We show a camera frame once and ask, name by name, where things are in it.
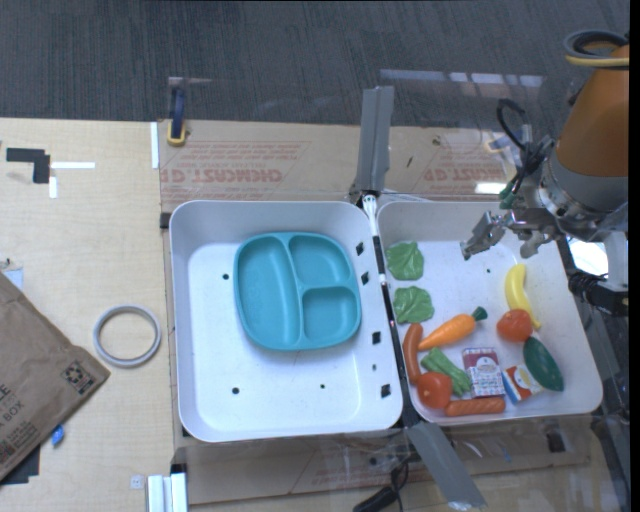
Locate green bean pods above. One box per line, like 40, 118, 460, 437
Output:
420, 346, 473, 397

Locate white plastic tray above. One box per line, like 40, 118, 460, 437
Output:
375, 200, 605, 427
168, 199, 405, 444

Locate orange tangerine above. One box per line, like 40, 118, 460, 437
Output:
495, 308, 534, 344

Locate teal divided plate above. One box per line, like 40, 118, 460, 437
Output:
232, 231, 363, 352

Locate black cylinder on white bracket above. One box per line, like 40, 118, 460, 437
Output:
567, 230, 630, 317

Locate red and white carton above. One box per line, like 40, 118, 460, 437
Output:
461, 347, 507, 400

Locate green lettuce leaf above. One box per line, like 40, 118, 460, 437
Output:
384, 241, 426, 282
392, 285, 435, 325

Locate orange carrot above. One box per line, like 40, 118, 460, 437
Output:
417, 306, 489, 352

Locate red tomato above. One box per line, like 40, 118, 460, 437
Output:
415, 371, 454, 411

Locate orange white and blue carton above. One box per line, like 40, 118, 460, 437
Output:
500, 363, 546, 406

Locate dark green avocado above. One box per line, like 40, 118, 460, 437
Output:
522, 336, 566, 393

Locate brown paper bag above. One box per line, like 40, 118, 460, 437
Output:
0, 269, 112, 484

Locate brown cardboard board red print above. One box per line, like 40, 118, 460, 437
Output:
157, 118, 604, 505

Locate yellow banana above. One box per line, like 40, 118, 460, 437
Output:
503, 263, 543, 332

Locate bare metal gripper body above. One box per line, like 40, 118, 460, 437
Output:
505, 180, 614, 244

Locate orange sausage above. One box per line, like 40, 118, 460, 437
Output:
444, 396, 507, 418
402, 322, 425, 385

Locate white tape roll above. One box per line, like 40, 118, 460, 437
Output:
92, 304, 163, 370

